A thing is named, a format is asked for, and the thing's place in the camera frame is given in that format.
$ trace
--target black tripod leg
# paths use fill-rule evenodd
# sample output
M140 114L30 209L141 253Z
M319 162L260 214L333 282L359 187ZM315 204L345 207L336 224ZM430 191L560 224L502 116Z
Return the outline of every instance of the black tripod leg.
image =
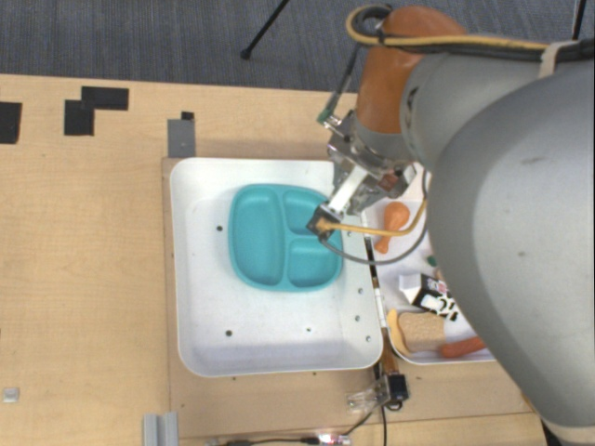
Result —
M252 54L252 50L258 44L258 42L260 41L260 38L262 38L262 36L264 36L264 33L266 33L267 30L274 23L274 21L277 20L277 17L283 11L283 9L285 8L285 5L287 5L288 2L289 2L289 0L282 0L281 3L279 4L279 6L275 8L275 10L272 12L272 14L269 17L269 19L267 20L267 22L260 29L260 31L258 32L258 34L254 37L254 40L252 40L252 42L250 43L250 45L248 45L247 48L243 49L240 52L240 57L242 57L242 59L250 59L250 55Z
M573 40L577 40L578 35L580 35L580 26L583 22L583 15L585 14L586 5L587 0L580 0L578 3L578 11L576 12L575 18L575 27L573 28Z

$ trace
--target metal bracket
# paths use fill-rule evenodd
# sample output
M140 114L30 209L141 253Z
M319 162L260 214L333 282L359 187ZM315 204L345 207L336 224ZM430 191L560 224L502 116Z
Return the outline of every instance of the metal bracket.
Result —
M387 376L381 376L368 388L348 395L347 405L352 411L368 414L377 406L385 405L389 400L389 381Z
M167 120L167 156L170 159L185 159L196 156L196 135L193 119Z
M145 414L142 418L142 446L179 446L178 414Z

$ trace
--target gray carpet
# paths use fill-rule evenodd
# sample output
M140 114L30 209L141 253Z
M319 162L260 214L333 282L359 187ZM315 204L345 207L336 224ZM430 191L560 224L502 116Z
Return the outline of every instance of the gray carpet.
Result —
M436 7L472 33L569 39L576 0L292 0L250 61L240 50L280 0L0 0L0 72L329 90L357 6ZM581 36L593 36L593 0ZM361 70L359 62L354 84Z

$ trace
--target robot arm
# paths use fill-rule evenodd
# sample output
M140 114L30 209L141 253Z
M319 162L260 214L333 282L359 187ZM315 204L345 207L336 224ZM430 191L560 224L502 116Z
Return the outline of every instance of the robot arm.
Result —
M385 33L415 34L418 14L431 34L461 34L416 8ZM399 197L421 162L449 289L567 445L595 444L592 41L578 53L539 77L535 58L374 48L329 141L335 193L310 223Z

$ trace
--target wooden table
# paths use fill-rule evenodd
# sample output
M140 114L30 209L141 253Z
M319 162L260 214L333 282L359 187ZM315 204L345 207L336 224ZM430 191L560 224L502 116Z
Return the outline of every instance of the wooden table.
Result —
M129 88L129 110L96 111L94 137L66 137L64 100L79 99L82 85ZM269 426L279 436L357 421L345 388L364 384L369 372L196 377L189 396L198 410L170 399L167 119L195 113L199 156L324 159L329 135L314 121L326 99L0 75L0 101L23 104L19 142L0 145L0 389L20 388L19 402L0 403L0 444L139 445L142 415L170 410L180 414L182 436L202 418L185 446L266 437ZM346 96L340 113L353 102ZM389 444L545 444L538 418L497 363L400 364L411 399L388 415ZM378 421L354 432L354 443L381 444Z

